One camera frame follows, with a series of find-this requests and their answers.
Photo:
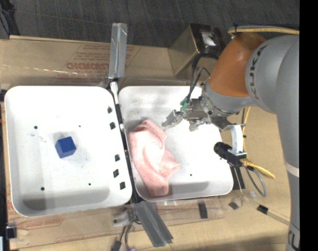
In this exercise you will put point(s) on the brown cardboard board red print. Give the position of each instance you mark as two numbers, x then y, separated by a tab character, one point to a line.
44	61

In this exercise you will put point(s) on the brown metal box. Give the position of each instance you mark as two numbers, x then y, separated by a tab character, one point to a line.
189	54

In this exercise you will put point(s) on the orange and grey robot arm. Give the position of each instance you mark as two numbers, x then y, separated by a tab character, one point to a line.
274	69

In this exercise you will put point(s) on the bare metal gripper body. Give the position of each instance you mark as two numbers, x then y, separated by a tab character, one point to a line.
198	110

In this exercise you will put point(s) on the blue cube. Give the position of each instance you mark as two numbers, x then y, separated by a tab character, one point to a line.
65	147

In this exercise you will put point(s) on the thin black and white rod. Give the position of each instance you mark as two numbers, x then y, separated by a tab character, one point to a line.
120	119

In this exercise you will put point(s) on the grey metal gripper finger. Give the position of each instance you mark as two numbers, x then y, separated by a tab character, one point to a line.
197	126
171	119

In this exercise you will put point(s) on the pink cloth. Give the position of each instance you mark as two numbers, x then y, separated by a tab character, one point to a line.
152	155

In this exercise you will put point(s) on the black cylinder on white bracket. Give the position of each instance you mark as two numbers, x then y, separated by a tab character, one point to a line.
228	152

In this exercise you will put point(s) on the white plastic tray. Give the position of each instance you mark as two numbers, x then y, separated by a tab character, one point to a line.
67	171
198	163

